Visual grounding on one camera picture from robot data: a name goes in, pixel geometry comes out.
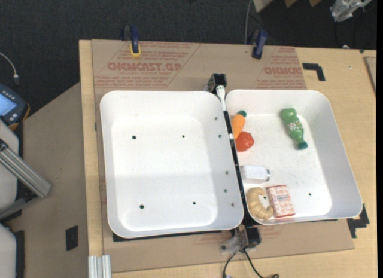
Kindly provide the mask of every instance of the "red and white box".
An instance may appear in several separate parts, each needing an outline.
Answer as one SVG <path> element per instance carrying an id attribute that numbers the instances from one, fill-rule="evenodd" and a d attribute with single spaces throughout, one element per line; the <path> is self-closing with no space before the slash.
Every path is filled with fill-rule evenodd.
<path id="1" fill-rule="evenodd" d="M 282 218 L 284 216 L 291 216 L 295 214 L 290 193 L 288 192 L 286 185 L 267 187 L 266 192 L 268 194 L 270 204 L 274 209 L 275 218 Z"/>

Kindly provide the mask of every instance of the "tomato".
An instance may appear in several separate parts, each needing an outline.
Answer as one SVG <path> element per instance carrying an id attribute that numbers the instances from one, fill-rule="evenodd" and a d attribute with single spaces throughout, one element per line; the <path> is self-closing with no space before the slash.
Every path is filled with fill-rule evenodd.
<path id="1" fill-rule="evenodd" d="M 235 139 L 235 145 L 237 147 L 237 151 L 247 151 L 254 144 L 254 139 L 251 136 L 251 133 L 241 132 L 238 138 Z"/>

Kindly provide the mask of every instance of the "black fabric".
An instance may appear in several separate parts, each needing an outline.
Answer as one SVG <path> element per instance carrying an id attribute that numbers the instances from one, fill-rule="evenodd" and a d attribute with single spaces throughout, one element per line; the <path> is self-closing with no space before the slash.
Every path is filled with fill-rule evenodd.
<path id="1" fill-rule="evenodd" d="M 248 34 L 263 28 L 266 44 L 376 48 L 376 1 L 335 24 L 334 0 L 287 8 L 274 0 L 259 14 L 251 8 Z M 120 39 L 135 24 L 141 40 L 244 43 L 248 0 L 0 0 L 0 51 L 20 75 L 17 91 L 31 113 L 79 81 L 78 40 Z M 12 68 L 0 57 L 0 82 L 15 89 Z"/>

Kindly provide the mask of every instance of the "blue screen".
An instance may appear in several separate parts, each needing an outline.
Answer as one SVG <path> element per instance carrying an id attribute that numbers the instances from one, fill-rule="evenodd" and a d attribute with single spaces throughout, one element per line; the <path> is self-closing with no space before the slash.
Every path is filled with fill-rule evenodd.
<path id="1" fill-rule="evenodd" d="M 0 115 L 5 115 L 10 112 L 16 104 L 12 100 L 7 99 L 5 96 L 0 95 Z"/>

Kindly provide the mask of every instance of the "orange carrot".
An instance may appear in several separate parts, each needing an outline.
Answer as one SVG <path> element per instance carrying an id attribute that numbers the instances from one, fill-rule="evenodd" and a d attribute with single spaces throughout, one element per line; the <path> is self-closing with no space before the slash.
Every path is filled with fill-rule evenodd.
<path id="1" fill-rule="evenodd" d="M 238 138 L 239 134 L 241 133 L 242 129 L 245 125 L 245 117 L 246 112 L 241 110 L 239 111 L 232 120 L 232 127 L 233 127 L 233 135 L 234 139 Z"/>

